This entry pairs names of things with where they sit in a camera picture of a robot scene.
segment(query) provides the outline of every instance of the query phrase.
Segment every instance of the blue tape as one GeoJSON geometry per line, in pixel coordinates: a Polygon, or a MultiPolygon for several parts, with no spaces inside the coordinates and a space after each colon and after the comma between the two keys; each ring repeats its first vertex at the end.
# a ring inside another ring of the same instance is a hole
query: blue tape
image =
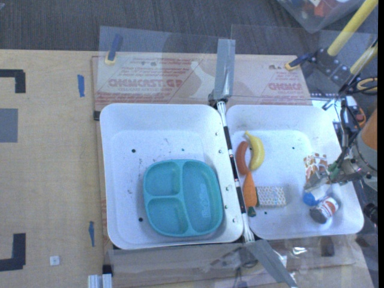
{"type": "Polygon", "coordinates": [[[77,85],[79,87],[79,94],[80,97],[84,97],[84,91],[85,91],[85,84],[84,84],[84,77],[81,74],[77,75],[77,85]]]}

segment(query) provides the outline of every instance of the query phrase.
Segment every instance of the banana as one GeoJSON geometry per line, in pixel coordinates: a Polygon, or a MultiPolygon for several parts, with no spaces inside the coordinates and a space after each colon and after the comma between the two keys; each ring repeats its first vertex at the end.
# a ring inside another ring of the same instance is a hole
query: banana
{"type": "Polygon", "coordinates": [[[251,157],[249,168],[250,170],[256,170],[264,162],[264,158],[265,158],[264,145],[259,137],[253,136],[248,131],[245,132],[245,135],[248,136],[252,146],[252,157],[251,157]]]}

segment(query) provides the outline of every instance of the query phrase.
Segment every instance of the can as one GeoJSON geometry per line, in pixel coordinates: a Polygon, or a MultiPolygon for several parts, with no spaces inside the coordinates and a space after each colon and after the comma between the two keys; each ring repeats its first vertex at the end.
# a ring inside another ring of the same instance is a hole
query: can
{"type": "Polygon", "coordinates": [[[326,196],[316,207],[310,209],[310,215],[314,221],[325,224],[339,208],[340,203],[336,198],[326,196]]]}

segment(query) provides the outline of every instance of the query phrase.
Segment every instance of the teal plate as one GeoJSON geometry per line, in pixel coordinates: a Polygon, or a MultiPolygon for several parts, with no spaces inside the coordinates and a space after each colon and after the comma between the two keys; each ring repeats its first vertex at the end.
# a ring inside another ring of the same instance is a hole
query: teal plate
{"type": "Polygon", "coordinates": [[[223,220],[223,203],[215,172],[197,160],[167,160],[144,174],[143,195],[149,223],[173,237],[215,231],[223,220]]]}

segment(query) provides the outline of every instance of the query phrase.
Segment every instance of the yellow tube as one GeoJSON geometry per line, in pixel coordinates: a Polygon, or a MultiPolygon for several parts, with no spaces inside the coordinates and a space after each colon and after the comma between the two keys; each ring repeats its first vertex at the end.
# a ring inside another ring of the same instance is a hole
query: yellow tube
{"type": "Polygon", "coordinates": [[[352,34],[361,26],[361,24],[367,19],[369,14],[373,11],[376,5],[379,3],[379,0],[365,0],[364,3],[357,10],[355,15],[351,18],[348,24],[340,32],[338,37],[330,45],[327,50],[328,55],[336,56],[341,48],[347,43],[351,38],[352,34]]]}
{"type": "Polygon", "coordinates": [[[350,73],[358,74],[375,56],[377,56],[378,51],[379,43],[377,42],[373,47],[369,47],[351,66],[350,73]]]}

